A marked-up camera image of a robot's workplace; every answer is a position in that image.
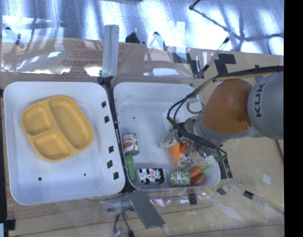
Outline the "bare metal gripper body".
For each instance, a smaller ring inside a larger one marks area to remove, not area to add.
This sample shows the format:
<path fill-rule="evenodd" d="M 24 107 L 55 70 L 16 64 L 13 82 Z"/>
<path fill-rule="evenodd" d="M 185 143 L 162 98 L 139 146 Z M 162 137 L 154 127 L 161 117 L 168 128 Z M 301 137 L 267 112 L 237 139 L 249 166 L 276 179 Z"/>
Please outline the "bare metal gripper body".
<path fill-rule="evenodd" d="M 197 118 L 188 118 L 185 121 L 184 128 L 186 129 L 187 132 L 192 133 L 192 134 L 200 137 L 201 139 L 204 139 L 204 140 L 210 142 L 214 146 L 216 145 L 216 142 L 214 140 L 212 140 L 211 138 L 207 137 L 206 135 L 204 135 L 202 133 L 202 131 L 199 127 Z M 195 145 L 196 145 L 196 149 L 199 152 L 202 152 L 203 154 L 205 154 L 206 156 L 211 156 L 215 152 L 215 149 L 210 148 L 206 145 L 199 144 L 197 142 L 195 142 Z"/>

